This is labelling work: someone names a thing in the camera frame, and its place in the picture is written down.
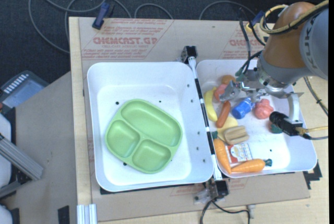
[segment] wooden edge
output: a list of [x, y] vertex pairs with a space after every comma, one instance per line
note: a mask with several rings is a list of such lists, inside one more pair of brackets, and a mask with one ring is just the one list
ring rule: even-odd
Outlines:
[[92, 203], [88, 158], [84, 82], [82, 77], [79, 17], [69, 17], [70, 62], [73, 96], [74, 140], [78, 205]]

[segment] blue clamp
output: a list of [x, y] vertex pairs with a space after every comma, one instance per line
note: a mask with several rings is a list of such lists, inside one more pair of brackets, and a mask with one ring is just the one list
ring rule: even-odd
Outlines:
[[96, 17], [96, 19], [95, 19], [95, 21], [92, 25], [94, 28], [99, 29], [99, 30], [101, 29], [101, 27], [104, 23], [103, 18], [108, 13], [109, 8], [110, 8], [110, 5], [108, 3], [103, 3], [101, 5], [99, 15]]

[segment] green plate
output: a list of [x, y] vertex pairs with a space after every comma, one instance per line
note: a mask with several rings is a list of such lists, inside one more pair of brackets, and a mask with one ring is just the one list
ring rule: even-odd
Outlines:
[[181, 139], [179, 122], [141, 99], [125, 102], [105, 133], [109, 151], [144, 173], [163, 170], [175, 155]]

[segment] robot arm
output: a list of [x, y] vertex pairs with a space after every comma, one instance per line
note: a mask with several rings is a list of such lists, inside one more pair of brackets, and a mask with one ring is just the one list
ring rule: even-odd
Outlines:
[[241, 91], [253, 102], [262, 95], [289, 100], [289, 117], [279, 112], [270, 116], [272, 123], [289, 135], [299, 135], [299, 96], [284, 89], [305, 76], [319, 76], [328, 80], [328, 0], [315, 6], [298, 2], [287, 6], [280, 14], [270, 34], [257, 66], [248, 70], [237, 82], [230, 82], [220, 100], [235, 99]]

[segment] blue cylinder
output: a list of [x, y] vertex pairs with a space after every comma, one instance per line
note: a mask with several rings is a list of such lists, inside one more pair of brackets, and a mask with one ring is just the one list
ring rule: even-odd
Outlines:
[[244, 118], [245, 115], [249, 113], [254, 106], [255, 103], [253, 103], [250, 98], [246, 98], [236, 107], [234, 107], [231, 113], [236, 119], [241, 119]]

